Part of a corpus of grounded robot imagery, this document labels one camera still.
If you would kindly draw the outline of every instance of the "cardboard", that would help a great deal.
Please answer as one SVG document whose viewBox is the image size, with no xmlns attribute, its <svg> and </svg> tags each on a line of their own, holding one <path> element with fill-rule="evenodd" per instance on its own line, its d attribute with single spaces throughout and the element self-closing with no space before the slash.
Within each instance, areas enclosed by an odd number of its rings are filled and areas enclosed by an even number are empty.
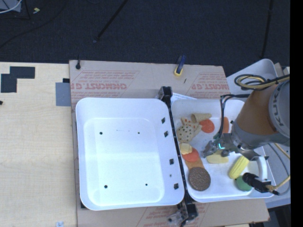
<svg viewBox="0 0 303 227">
<path fill-rule="evenodd" d="M 175 64 L 151 64 L 113 61 L 70 61 L 71 109 L 75 163 L 77 217 L 79 227 L 151 227 L 175 226 L 168 216 L 176 206 L 92 211 L 81 207 L 75 106 L 85 97 L 155 98 L 162 86 L 173 93 L 194 98 L 219 99 L 230 93 L 221 66 L 184 65 L 183 73 L 174 75 Z M 189 227 L 214 227 L 268 221 L 263 199 L 196 203 L 198 217 Z"/>
</svg>

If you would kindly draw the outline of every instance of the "plastic tray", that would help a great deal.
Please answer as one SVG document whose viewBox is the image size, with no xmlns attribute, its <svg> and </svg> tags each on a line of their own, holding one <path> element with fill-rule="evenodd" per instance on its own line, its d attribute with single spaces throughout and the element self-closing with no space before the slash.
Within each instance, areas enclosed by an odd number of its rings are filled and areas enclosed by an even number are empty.
<svg viewBox="0 0 303 227">
<path fill-rule="evenodd" d="M 80 198 L 90 210 L 176 205 L 184 197 L 169 111 L 158 99 L 76 105 Z"/>
<path fill-rule="evenodd" d="M 243 106 L 244 102 L 237 99 L 230 99 L 226 102 L 224 116 L 228 117 L 229 121 L 235 120 Z M 213 140 L 213 136 L 218 132 L 221 123 L 221 107 L 219 100 L 207 100 L 207 99 L 181 99 L 176 100 L 172 104 L 172 114 L 174 118 L 174 124 L 176 130 L 182 126 L 181 117 L 190 119 L 192 113 L 211 113 L 211 120 L 215 124 L 215 130 L 213 133 L 199 132 L 189 144 L 196 148 L 198 152 L 202 152 L 210 140 Z M 265 155 L 262 147 L 255 150 L 261 156 Z M 191 197 L 198 202 L 213 202 L 213 201 L 226 201 L 226 200 L 238 200 L 238 199 L 251 199 L 251 198 L 267 198 L 273 196 L 271 193 L 260 193 L 255 189 L 249 192 L 241 191 L 234 179 L 229 178 L 228 172 L 233 166 L 240 154 L 232 152 L 228 158 L 228 163 L 210 164 L 206 158 L 201 158 L 205 169 L 208 171 L 211 177 L 211 185 L 205 191 L 196 191 L 189 184 L 187 184 L 188 192 Z M 183 167 L 188 177 L 188 168 L 182 159 Z M 243 171 L 253 173 L 259 176 L 261 181 L 267 178 L 273 182 L 273 176 L 267 161 L 264 157 L 260 157 L 258 161 L 250 161 L 248 166 Z"/>
</svg>

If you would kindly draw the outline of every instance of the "black floor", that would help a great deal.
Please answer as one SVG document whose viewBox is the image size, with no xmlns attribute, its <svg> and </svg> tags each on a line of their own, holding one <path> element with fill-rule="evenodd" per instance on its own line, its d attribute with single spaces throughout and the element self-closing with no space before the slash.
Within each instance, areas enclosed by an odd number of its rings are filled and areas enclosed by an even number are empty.
<svg viewBox="0 0 303 227">
<path fill-rule="evenodd" d="M 20 12 L 2 9 L 0 61 L 176 63 L 185 54 L 186 64 L 220 65 L 226 76 L 262 58 L 290 66 L 290 0 L 128 0 L 94 43 L 123 2 L 22 0 Z"/>
</svg>

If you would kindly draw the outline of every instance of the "white cable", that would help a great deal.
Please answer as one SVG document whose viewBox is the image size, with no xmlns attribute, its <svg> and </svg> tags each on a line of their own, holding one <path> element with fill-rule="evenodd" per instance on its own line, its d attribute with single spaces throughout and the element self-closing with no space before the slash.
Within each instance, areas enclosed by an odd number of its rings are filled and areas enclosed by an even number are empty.
<svg viewBox="0 0 303 227">
<path fill-rule="evenodd" d="M 15 6 L 13 6 L 12 8 L 10 8 L 10 9 L 8 9 L 8 10 L 1 11 L 0 13 L 6 13 L 6 12 L 9 12 L 9 11 L 14 10 L 16 7 L 19 6 L 19 4 L 20 4 L 21 2 L 22 2 L 22 0 L 19 0 L 19 2 L 18 2 Z"/>
</svg>

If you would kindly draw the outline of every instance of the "brown round cookie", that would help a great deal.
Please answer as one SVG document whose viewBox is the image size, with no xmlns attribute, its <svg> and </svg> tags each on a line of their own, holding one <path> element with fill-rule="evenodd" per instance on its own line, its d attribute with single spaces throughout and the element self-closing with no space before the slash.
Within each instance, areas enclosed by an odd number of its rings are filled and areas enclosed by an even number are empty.
<svg viewBox="0 0 303 227">
<path fill-rule="evenodd" d="M 189 170 L 188 181 L 197 191 L 204 191 L 210 186 L 210 175 L 205 168 L 193 167 Z"/>
</svg>

